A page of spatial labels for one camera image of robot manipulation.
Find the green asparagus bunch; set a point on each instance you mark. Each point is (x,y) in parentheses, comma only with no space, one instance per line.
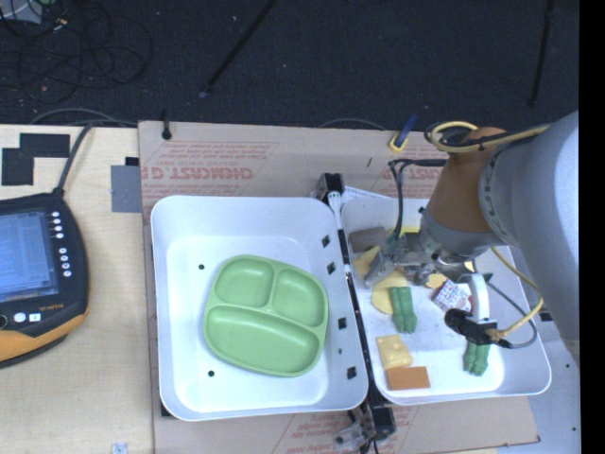
(402,310)
(475,360)

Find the black cylinder on white bracket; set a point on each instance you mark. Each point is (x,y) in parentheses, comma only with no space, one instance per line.
(478,301)

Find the thin black and white rod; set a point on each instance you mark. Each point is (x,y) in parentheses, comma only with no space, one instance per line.
(357,305)

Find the red and white packet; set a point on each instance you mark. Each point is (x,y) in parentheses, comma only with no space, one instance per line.
(451,296)

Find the green divided plate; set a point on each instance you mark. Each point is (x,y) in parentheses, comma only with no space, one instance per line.
(264,317)

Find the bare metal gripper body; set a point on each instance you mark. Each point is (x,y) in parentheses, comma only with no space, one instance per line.
(415,252)

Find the orange square slice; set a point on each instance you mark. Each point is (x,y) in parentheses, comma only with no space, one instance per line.
(407,378)

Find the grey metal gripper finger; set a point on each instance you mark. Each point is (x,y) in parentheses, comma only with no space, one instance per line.
(378,265)
(424,275)

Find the brown cardboard board red print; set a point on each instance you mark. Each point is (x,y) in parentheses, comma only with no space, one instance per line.
(264,168)

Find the yellow round flat slice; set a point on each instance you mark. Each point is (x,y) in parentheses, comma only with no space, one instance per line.
(380,298)

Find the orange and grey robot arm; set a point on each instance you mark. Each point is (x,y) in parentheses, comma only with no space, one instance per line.
(529,197)

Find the white plastic tray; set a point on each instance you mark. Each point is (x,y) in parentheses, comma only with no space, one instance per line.
(439,348)
(189,301)

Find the yellow cheese wedge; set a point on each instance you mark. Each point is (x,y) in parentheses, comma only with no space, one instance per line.
(393,350)

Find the small yellow piece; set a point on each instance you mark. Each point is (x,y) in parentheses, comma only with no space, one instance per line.
(436,280)

